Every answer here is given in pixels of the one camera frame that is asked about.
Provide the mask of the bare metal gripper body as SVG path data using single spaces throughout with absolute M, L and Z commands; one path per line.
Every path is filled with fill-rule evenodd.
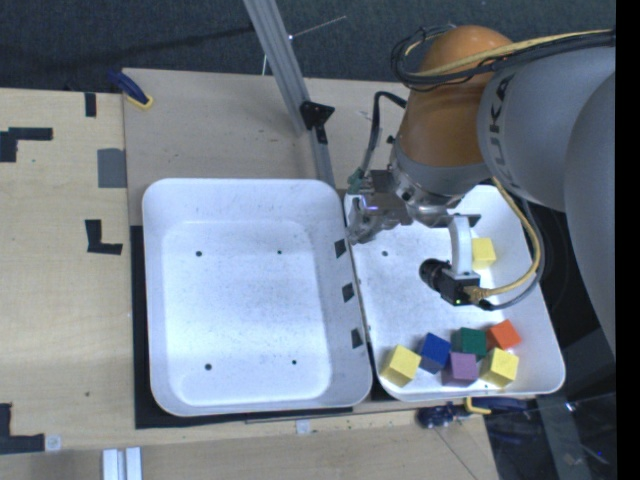
M 393 229 L 420 223 L 446 227 L 462 195 L 440 195 L 425 190 L 402 172 L 371 170 L 359 192 L 359 224 L 364 229 Z

